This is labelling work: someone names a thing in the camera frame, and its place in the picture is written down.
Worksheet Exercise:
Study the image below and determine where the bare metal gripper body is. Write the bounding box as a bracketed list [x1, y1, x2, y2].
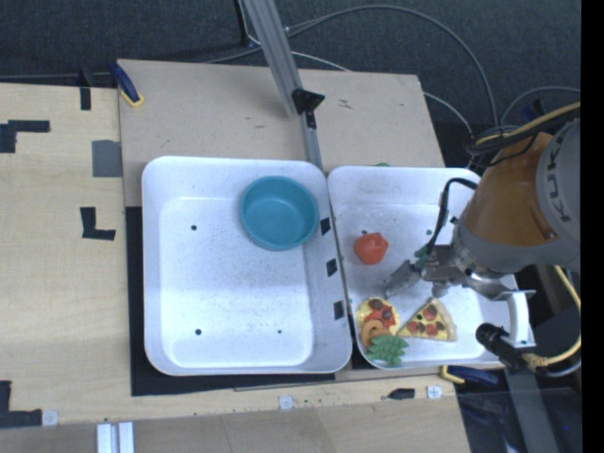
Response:
[418, 243, 517, 301]

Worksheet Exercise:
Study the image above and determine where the toy pizza slice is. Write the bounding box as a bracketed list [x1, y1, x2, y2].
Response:
[354, 295, 402, 340]
[395, 296, 459, 344]

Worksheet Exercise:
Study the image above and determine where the red toy tomato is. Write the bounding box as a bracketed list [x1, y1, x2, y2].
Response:
[353, 231, 390, 267]

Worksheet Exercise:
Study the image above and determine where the white plastic tray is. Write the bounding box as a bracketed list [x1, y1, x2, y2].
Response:
[326, 164, 536, 372]
[141, 155, 354, 378]

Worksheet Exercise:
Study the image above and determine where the green toy leaf vegetable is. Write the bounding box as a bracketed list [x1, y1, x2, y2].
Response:
[364, 333, 411, 369]

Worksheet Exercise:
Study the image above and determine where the blue bowl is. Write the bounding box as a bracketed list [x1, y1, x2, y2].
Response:
[238, 175, 321, 253]

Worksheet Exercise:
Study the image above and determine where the pale wood board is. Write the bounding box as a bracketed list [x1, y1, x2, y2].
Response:
[116, 58, 458, 393]

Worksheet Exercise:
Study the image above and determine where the orange toy ring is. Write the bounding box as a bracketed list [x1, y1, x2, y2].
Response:
[360, 318, 387, 347]

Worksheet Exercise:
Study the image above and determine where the black cylinder on white bracket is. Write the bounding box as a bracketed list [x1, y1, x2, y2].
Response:
[474, 289, 538, 373]

